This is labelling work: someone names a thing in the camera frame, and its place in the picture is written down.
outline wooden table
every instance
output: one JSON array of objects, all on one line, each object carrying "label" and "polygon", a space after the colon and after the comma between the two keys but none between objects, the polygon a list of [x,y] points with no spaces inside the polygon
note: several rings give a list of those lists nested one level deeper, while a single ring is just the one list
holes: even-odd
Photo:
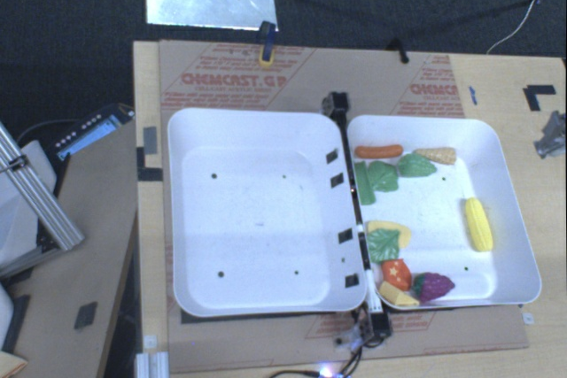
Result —
[{"label": "wooden table", "polygon": [[[28,364],[18,377],[105,374],[135,245],[134,129],[132,121],[72,156],[58,200],[86,238],[8,288],[29,297],[14,347]],[[94,318],[78,326],[83,307]]]},{"label": "wooden table", "polygon": [[[134,46],[138,147],[144,129],[160,124],[159,45]],[[541,159],[533,141],[542,137],[552,111],[563,113],[565,66],[558,58],[517,58],[451,55],[465,116],[483,120],[498,133],[517,193],[524,222],[540,269],[543,290],[524,310],[534,319],[527,326],[527,350],[487,351],[404,359],[363,360],[356,378],[388,377],[533,377],[559,376],[567,369],[567,293],[565,252],[565,155]],[[523,88],[553,85],[554,96],[539,96],[540,111],[532,112]],[[477,103],[470,93],[474,88]],[[160,131],[157,130],[159,143]],[[160,147],[146,155],[147,167],[161,167]],[[167,301],[164,257],[163,190],[160,181],[138,184],[141,254],[142,330],[145,352],[167,351]],[[316,365],[297,367],[316,370]],[[175,377],[267,377],[277,368],[176,374]]]}]

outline green toy vegetable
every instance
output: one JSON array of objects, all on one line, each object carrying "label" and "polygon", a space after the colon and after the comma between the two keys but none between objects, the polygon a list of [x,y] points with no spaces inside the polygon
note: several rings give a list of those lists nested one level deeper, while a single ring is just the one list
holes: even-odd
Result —
[{"label": "green toy vegetable", "polygon": [[368,176],[373,190],[390,192],[398,188],[398,171],[391,164],[372,161],[369,164]]},{"label": "green toy vegetable", "polygon": [[359,202],[361,204],[374,204],[376,202],[376,196],[370,187],[369,176],[364,161],[354,164],[354,175],[356,176]]},{"label": "green toy vegetable", "polygon": [[424,158],[416,153],[409,153],[404,155],[398,162],[398,170],[400,171],[400,176],[416,177],[434,174],[437,172],[437,167],[428,158]]},{"label": "green toy vegetable", "polygon": [[366,235],[370,261],[379,265],[385,260],[394,260],[400,255],[400,231],[379,228]]}]

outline toy pepper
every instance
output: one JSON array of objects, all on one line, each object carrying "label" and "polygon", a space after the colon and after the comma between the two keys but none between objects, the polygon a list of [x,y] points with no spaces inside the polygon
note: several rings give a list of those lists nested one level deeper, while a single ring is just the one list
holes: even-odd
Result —
[{"label": "toy pepper", "polygon": [[408,291],[411,288],[411,273],[403,258],[383,261],[381,267],[386,282],[402,291]]}]

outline electronic device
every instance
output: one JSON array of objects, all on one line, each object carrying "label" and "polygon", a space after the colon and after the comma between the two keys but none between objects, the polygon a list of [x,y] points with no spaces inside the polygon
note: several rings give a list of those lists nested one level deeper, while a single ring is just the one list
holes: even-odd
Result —
[{"label": "electronic device", "polygon": [[132,108],[125,104],[109,104],[77,121],[48,148],[47,155],[54,167],[67,156],[102,139],[134,118]]}]

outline toy lettuce leaf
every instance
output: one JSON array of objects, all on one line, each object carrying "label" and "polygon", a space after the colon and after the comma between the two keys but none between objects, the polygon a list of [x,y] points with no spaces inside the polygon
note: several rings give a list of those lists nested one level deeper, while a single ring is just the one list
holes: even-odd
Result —
[{"label": "toy lettuce leaf", "polygon": [[397,258],[400,254],[399,237],[399,230],[386,230],[385,228],[379,228],[368,233],[366,241],[369,247],[370,261],[379,265],[382,261]]}]

